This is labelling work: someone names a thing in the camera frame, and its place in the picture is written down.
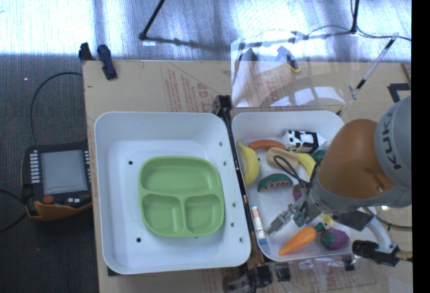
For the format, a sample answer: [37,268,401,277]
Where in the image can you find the white orange and blue packet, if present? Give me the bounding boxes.
[250,205,268,246]

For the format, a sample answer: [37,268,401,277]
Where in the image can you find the white plastic tray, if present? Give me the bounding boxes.
[230,110,357,263]
[93,111,253,276]

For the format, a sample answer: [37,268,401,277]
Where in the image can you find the yellow banana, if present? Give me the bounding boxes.
[294,151,317,181]
[236,140,261,186]

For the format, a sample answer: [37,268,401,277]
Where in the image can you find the green and red watermelon slice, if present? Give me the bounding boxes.
[257,173,294,193]

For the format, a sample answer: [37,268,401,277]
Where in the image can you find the orange sausage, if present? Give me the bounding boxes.
[247,138,287,152]

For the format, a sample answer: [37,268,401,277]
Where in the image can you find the black block with thin wires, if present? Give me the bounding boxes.
[210,95,233,115]
[247,263,273,288]

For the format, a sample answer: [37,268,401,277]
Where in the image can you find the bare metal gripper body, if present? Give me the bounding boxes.
[286,196,324,228]

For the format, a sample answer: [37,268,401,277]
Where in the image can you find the brown cardboard board red print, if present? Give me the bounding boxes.
[82,59,413,293]

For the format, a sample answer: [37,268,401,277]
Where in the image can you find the orange carrot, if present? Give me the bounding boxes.
[278,221,327,257]

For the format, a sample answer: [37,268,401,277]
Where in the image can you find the black and white carton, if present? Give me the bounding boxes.
[281,129,328,155]

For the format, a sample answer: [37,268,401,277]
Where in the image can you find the green divided plate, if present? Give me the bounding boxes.
[138,155,226,238]

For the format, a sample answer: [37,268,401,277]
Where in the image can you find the purple grapes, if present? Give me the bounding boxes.
[318,227,351,251]

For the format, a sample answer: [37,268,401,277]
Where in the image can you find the tan bread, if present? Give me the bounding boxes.
[265,146,300,171]

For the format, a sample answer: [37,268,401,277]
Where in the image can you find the black cylinder on white bracket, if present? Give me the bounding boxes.
[351,214,402,267]

